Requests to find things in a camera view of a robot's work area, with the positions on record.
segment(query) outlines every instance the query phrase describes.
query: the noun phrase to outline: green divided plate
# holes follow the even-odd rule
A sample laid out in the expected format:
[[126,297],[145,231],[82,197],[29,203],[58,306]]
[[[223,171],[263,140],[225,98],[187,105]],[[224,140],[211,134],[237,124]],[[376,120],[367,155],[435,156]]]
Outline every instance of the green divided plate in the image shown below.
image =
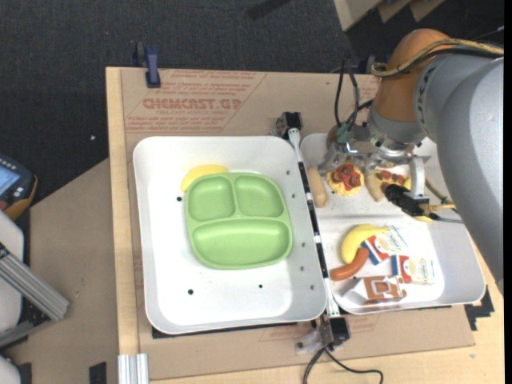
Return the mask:
[[185,216],[192,249],[210,267],[268,266],[292,247],[282,192],[264,175],[228,172],[196,179],[186,192]]

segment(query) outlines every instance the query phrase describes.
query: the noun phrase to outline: green plate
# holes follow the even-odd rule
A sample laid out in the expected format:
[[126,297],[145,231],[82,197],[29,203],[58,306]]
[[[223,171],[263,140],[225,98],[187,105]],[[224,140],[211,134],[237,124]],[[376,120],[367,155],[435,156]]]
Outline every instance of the green plate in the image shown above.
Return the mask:
[[283,260],[292,247],[281,190],[260,174],[203,176],[190,185],[185,215],[192,249],[218,269],[249,269]]

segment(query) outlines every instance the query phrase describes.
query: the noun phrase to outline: blue clamp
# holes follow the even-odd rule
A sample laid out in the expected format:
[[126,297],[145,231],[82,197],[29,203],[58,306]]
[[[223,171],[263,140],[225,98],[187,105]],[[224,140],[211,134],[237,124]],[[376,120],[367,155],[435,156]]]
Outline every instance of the blue clamp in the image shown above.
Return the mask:
[[146,84],[148,88],[159,88],[160,74],[158,73],[158,52],[154,46],[144,46],[138,42],[132,55],[134,66],[147,67]]

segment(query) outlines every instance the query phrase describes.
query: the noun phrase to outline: dark floor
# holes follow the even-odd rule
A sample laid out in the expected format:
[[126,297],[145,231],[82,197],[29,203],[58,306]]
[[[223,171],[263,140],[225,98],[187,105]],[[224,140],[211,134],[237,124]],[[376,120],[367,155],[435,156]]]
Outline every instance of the dark floor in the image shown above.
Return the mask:
[[503,44],[504,0],[448,0],[417,23],[377,11],[343,33],[333,0],[0,0],[0,153],[39,177],[39,201],[108,157],[105,67],[134,44],[160,66],[329,72],[351,43],[384,58],[409,31]]

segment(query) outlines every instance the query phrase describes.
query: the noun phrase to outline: wooden table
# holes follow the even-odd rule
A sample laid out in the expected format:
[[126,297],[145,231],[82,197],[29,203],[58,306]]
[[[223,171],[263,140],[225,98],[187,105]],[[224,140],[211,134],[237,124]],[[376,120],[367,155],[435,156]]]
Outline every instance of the wooden table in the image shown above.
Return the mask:
[[[121,69],[106,69],[108,125],[110,137],[110,172],[112,186],[114,251],[117,287],[119,353],[136,355],[140,352],[135,300],[134,260],[130,232],[130,204],[127,186],[125,125],[122,101]],[[495,312],[489,318],[479,318],[474,332],[475,346],[451,350],[437,350],[414,354],[351,360],[355,369],[379,369],[386,382],[474,382],[497,383],[505,379],[504,309],[492,275],[478,254],[482,271],[489,285]],[[333,362],[320,362],[310,375],[310,382],[338,383],[377,382],[373,375],[357,376],[341,369]],[[266,370],[249,370],[190,378],[152,381],[163,383],[300,383],[304,365]]]

